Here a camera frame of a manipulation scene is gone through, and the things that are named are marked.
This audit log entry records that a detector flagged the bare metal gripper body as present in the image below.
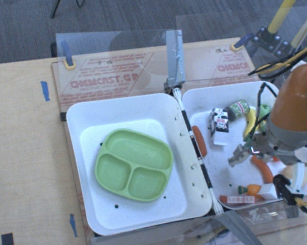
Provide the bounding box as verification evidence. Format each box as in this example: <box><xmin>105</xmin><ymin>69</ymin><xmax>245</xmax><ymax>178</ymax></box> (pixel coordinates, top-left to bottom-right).
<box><xmin>246</xmin><ymin>130</ymin><xmax>280</xmax><ymax>163</ymax></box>

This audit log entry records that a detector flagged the white plastic tray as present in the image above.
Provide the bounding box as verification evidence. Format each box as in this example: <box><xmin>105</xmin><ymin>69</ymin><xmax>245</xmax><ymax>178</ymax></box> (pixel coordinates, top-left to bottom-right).
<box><xmin>63</xmin><ymin>86</ymin><xmax>216</xmax><ymax>239</ymax></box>
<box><xmin>180</xmin><ymin>73</ymin><xmax>307</xmax><ymax>216</ymax></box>

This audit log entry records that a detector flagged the orange sausage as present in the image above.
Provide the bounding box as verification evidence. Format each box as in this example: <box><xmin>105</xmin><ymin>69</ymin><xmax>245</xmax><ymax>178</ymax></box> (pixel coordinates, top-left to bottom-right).
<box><xmin>250</xmin><ymin>153</ymin><xmax>275</xmax><ymax>187</ymax></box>
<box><xmin>191</xmin><ymin>124</ymin><xmax>209</xmax><ymax>159</ymax></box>

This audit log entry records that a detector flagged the yellow banana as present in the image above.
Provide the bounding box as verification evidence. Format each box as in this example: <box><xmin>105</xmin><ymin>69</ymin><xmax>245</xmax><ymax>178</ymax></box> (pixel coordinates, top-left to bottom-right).
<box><xmin>239</xmin><ymin>105</ymin><xmax>261</xmax><ymax>138</ymax></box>

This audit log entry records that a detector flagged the black and white milk carton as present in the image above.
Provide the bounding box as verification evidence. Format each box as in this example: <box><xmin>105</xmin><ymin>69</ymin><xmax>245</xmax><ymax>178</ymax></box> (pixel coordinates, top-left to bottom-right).
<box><xmin>207</xmin><ymin>106</ymin><xmax>233</xmax><ymax>148</ymax></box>

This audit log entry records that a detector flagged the orange carrot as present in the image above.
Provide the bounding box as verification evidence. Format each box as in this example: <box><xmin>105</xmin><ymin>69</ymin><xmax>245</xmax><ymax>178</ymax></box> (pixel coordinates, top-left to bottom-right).
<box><xmin>236</xmin><ymin>182</ymin><xmax>263</xmax><ymax>199</ymax></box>

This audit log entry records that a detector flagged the light green toy vegetable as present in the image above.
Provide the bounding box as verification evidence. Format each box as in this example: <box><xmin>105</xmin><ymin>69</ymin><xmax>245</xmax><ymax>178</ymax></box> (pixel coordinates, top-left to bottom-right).
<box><xmin>257</xmin><ymin>103</ymin><xmax>273</xmax><ymax>123</ymax></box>

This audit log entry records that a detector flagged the beige bread roll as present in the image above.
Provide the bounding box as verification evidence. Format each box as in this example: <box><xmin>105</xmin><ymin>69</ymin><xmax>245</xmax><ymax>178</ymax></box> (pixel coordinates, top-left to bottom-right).
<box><xmin>280</xmin><ymin>162</ymin><xmax>307</xmax><ymax>190</ymax></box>

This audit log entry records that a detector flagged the red and white packet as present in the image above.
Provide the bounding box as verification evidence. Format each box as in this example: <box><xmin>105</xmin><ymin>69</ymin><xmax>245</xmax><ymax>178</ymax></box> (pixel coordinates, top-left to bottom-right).
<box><xmin>219</xmin><ymin>189</ymin><xmax>263</xmax><ymax>209</ymax></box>

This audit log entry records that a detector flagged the green and white can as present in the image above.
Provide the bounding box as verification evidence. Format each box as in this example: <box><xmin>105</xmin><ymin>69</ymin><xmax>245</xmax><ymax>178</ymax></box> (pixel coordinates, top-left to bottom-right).
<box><xmin>224</xmin><ymin>98</ymin><xmax>252</xmax><ymax>123</ymax></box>

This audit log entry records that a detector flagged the white cube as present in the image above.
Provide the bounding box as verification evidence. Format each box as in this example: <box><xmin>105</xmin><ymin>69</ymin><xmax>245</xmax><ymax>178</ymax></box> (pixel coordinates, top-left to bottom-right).
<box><xmin>258</xmin><ymin>182</ymin><xmax>279</xmax><ymax>202</ymax></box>

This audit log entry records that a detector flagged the black and white thin rod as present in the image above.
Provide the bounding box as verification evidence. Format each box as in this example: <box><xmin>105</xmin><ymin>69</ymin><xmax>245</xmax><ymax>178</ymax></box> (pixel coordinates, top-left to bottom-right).
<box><xmin>171</xmin><ymin>83</ymin><xmax>225</xmax><ymax>219</ymax></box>

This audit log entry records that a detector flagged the green divided plate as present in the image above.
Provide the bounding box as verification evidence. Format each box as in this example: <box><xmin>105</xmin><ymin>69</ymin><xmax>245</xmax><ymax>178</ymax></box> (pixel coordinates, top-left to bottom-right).
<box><xmin>89</xmin><ymin>122</ymin><xmax>180</xmax><ymax>210</ymax></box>

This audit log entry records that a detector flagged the black cylinder on white bracket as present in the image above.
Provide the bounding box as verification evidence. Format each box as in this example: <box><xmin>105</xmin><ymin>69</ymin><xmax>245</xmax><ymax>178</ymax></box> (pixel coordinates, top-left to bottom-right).
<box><xmin>270</xmin><ymin>161</ymin><xmax>307</xmax><ymax>208</ymax></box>

